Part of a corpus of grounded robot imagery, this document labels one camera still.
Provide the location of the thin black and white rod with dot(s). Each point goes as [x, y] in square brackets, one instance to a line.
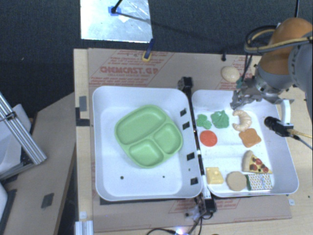
[195, 131]

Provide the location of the tan round biscuit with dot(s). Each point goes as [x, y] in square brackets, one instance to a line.
[236, 181]

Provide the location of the orange patterned packet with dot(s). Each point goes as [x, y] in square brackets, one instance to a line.
[260, 182]

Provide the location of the cream bread roll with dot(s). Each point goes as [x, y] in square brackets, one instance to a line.
[230, 74]

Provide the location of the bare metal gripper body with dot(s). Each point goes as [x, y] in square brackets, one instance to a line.
[259, 92]

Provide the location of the yellow cheese wedge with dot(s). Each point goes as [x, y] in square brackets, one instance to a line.
[214, 175]

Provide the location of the white plastic tray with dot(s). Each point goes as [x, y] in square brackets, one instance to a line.
[227, 155]
[137, 180]

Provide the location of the pizza slice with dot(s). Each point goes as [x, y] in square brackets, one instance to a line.
[253, 164]

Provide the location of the black cylinder on white bracket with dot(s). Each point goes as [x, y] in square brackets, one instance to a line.
[275, 125]

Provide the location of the green broccoli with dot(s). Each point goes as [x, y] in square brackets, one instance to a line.
[203, 122]

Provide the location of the cream croissant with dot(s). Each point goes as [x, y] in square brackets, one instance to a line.
[245, 121]

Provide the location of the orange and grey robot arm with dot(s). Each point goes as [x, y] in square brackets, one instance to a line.
[281, 55]

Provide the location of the red tomato slice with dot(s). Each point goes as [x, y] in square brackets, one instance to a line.
[208, 138]

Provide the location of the green lettuce leaf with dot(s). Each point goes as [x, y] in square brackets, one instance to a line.
[220, 119]

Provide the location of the green divided plate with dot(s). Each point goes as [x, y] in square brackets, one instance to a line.
[146, 133]

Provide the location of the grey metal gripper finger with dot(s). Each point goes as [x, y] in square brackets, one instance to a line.
[234, 101]
[245, 101]

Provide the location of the brown cardboard board red print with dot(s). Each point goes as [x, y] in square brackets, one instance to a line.
[137, 212]

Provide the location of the orange toast slice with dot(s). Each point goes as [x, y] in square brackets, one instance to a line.
[250, 138]

